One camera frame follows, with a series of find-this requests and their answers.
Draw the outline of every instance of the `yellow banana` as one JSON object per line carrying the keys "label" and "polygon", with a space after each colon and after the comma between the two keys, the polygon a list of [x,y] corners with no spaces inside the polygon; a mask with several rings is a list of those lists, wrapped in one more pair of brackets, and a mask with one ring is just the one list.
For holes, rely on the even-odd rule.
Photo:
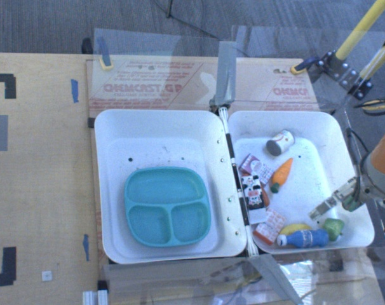
{"label": "yellow banana", "polygon": [[305,229],[312,229],[309,225],[307,224],[290,224],[282,228],[280,231],[280,235],[290,235],[294,233],[295,231],[302,231]]}

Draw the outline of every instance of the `teal divided plate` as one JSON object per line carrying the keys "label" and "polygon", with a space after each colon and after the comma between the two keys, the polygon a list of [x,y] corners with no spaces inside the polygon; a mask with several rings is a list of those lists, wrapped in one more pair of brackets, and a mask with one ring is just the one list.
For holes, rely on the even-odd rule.
{"label": "teal divided plate", "polygon": [[184,167],[134,171],[125,183],[125,210],[133,237],[150,247],[196,243],[211,226],[203,179]]}

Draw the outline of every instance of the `blue water bottle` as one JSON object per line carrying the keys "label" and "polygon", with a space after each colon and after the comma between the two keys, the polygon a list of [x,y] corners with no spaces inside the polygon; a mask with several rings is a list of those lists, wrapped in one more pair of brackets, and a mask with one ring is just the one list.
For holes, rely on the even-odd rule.
{"label": "blue water bottle", "polygon": [[297,248],[324,247],[328,241],[328,232],[325,229],[295,231],[290,235],[279,235],[276,240],[281,247],[289,244]]}

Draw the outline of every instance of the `yellow pole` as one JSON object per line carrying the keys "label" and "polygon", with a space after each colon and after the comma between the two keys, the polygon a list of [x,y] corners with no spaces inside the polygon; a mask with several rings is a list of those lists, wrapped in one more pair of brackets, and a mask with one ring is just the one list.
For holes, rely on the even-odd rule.
{"label": "yellow pole", "polygon": [[367,81],[385,63],[385,45],[376,53],[373,59],[360,71],[359,76]]}
{"label": "yellow pole", "polygon": [[345,42],[343,42],[341,47],[336,51],[335,56],[339,60],[343,61],[346,59],[355,45],[358,44],[363,35],[371,28],[384,10],[385,0],[376,0]]}

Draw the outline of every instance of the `tin can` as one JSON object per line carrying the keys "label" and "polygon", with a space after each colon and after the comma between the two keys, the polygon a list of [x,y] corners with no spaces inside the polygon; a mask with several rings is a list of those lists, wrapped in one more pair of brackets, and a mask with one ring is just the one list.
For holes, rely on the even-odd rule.
{"label": "tin can", "polygon": [[295,139],[292,133],[288,130],[282,130],[266,142],[266,149],[273,156],[279,156],[294,145],[294,142]]}

